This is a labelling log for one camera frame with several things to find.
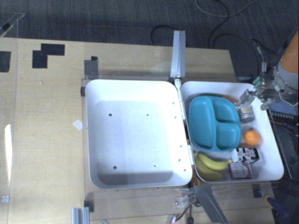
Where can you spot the white plastic tray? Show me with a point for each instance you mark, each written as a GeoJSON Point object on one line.
{"type": "Point", "coordinates": [137, 134]}
{"type": "Point", "coordinates": [266, 148]}

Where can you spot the orange fruit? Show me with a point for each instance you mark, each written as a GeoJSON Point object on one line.
{"type": "Point", "coordinates": [251, 136]}

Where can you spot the yellow banana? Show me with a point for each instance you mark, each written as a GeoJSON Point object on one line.
{"type": "Point", "coordinates": [205, 172]}
{"type": "Point", "coordinates": [215, 163]}

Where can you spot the pink packet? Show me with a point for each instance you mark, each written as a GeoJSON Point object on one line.
{"type": "Point", "coordinates": [240, 170]}

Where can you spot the small silver can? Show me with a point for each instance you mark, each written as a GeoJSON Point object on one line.
{"type": "Point", "coordinates": [246, 114]}

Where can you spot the black and white carton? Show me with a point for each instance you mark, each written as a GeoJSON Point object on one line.
{"type": "Point", "coordinates": [246, 154]}

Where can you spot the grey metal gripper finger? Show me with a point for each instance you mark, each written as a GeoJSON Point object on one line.
{"type": "Point", "coordinates": [266, 104]}
{"type": "Point", "coordinates": [244, 99]}

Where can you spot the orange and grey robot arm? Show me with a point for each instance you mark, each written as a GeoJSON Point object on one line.
{"type": "Point", "coordinates": [291, 55]}

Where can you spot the blue divided plate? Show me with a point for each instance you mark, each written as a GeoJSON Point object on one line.
{"type": "Point", "coordinates": [210, 125]}

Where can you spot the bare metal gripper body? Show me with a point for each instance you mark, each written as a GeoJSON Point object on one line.
{"type": "Point", "coordinates": [271, 94]}

